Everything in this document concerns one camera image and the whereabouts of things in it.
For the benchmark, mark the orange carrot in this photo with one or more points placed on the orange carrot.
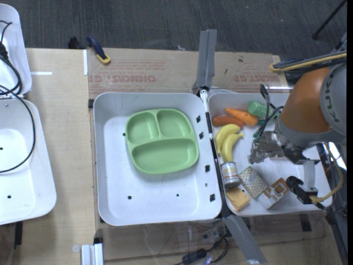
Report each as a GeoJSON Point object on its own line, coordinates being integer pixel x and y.
{"type": "Point", "coordinates": [242, 116]}

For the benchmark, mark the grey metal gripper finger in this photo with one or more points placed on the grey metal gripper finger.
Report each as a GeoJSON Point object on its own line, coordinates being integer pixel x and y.
{"type": "Point", "coordinates": [255, 146]}
{"type": "Point", "coordinates": [253, 157]}

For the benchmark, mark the brown cardboard board red print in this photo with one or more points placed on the brown cardboard board red print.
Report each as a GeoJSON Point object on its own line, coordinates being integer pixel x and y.
{"type": "Point", "coordinates": [165, 70]}

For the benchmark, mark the yellow cheese wedge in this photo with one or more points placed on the yellow cheese wedge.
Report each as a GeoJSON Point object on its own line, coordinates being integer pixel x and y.
{"type": "Point", "coordinates": [238, 199]}

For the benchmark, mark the small orange label can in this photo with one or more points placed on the small orange label can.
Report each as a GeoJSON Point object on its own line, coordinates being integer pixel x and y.
{"type": "Point", "coordinates": [230, 175]}

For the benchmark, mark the white plastic tray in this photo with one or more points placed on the white plastic tray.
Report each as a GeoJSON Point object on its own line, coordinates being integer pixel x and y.
{"type": "Point", "coordinates": [22, 175]}
{"type": "Point", "coordinates": [13, 59]}
{"type": "Point", "coordinates": [278, 167]}
{"type": "Point", "coordinates": [154, 197]}

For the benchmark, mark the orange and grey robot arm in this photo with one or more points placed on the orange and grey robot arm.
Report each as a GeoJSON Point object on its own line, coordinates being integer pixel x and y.
{"type": "Point", "coordinates": [306, 106]}

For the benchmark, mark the orange red sausage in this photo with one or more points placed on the orange red sausage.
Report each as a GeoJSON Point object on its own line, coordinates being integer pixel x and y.
{"type": "Point", "coordinates": [226, 121]}

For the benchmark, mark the white patterned carton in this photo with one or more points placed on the white patterned carton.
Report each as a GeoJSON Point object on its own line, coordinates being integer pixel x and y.
{"type": "Point", "coordinates": [253, 182]}

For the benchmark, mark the green plastic bottle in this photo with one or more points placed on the green plastic bottle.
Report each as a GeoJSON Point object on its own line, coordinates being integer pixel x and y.
{"type": "Point", "coordinates": [256, 109]}

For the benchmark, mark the black cylinder on white bracket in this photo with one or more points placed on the black cylinder on white bracket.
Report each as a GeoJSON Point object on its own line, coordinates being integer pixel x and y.
{"type": "Point", "coordinates": [300, 190]}

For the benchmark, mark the white and brown carton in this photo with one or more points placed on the white and brown carton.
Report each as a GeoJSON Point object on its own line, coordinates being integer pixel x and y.
{"type": "Point", "coordinates": [273, 195]}

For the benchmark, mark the yellow banana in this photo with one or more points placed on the yellow banana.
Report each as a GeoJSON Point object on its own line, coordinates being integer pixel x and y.
{"type": "Point", "coordinates": [228, 148]}
{"type": "Point", "coordinates": [223, 134]}

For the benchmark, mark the green divided plate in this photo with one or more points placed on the green divided plate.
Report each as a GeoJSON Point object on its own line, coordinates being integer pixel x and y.
{"type": "Point", "coordinates": [162, 150]}

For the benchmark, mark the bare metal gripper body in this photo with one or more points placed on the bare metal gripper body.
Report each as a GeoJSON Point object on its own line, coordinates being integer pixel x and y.
{"type": "Point", "coordinates": [271, 146]}

